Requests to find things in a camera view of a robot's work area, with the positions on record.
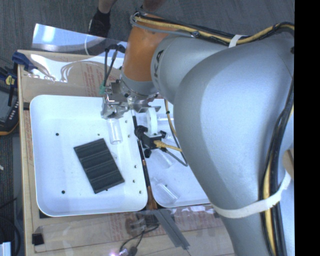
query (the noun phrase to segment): gray carpet floor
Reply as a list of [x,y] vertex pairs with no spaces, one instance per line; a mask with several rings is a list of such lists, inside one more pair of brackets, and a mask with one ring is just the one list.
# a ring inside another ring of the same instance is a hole
[[[118,0],[111,11],[109,38],[126,41],[131,25],[130,15],[142,0]],[[231,34],[252,35],[280,22],[295,22],[294,0],[167,0],[157,11],[160,15],[186,23],[209,27]],[[9,66],[12,54],[29,50],[35,24],[87,33],[88,24],[98,0],[1,0],[0,1],[0,67]],[[14,198],[12,136],[0,136],[0,207]],[[0,217],[14,220],[14,206],[0,208]],[[7,239],[14,230],[1,227]]]

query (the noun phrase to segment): duct tape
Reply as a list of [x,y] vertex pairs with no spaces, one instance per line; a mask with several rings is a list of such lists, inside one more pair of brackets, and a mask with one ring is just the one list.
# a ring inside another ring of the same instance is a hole
[[239,219],[239,218],[248,217],[253,214],[267,211],[273,206],[275,206],[278,202],[280,202],[281,194],[284,190],[288,188],[290,182],[291,182],[291,176],[286,171],[278,191],[266,199],[256,201],[240,209],[227,210],[227,209],[221,209],[215,206],[214,204],[212,204],[212,206],[213,206],[213,209],[222,217],[226,217],[230,219]]
[[229,43],[229,48],[234,47],[237,45],[238,40],[243,37],[243,34],[236,34]]

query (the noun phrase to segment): white cable tie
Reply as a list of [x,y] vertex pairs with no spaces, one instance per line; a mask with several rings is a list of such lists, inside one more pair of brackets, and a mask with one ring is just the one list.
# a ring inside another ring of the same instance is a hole
[[243,37],[243,34],[236,34],[229,43],[229,48],[234,47],[237,45],[238,40]]
[[221,209],[221,208],[215,206],[214,204],[212,204],[212,206],[213,206],[213,209],[220,216],[223,216],[226,218],[239,219],[239,218],[248,217],[253,214],[267,211],[270,208],[274,207],[278,202],[280,202],[281,194],[284,190],[286,190],[288,188],[290,182],[291,182],[291,176],[286,171],[285,176],[281,182],[281,185],[280,185],[278,191],[266,199],[256,201],[256,202],[249,204],[245,207],[242,207],[240,209],[227,210],[227,209]]

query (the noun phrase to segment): clear plastic vial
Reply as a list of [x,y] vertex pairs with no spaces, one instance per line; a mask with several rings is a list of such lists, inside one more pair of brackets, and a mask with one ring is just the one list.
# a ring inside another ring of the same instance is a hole
[[107,125],[110,143],[112,145],[120,144],[123,141],[123,139],[119,119],[108,118]]

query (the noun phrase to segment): black rectangular object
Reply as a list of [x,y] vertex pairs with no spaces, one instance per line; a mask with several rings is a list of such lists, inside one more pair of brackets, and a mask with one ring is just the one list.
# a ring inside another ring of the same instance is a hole
[[95,194],[125,182],[103,138],[75,146],[74,151]]

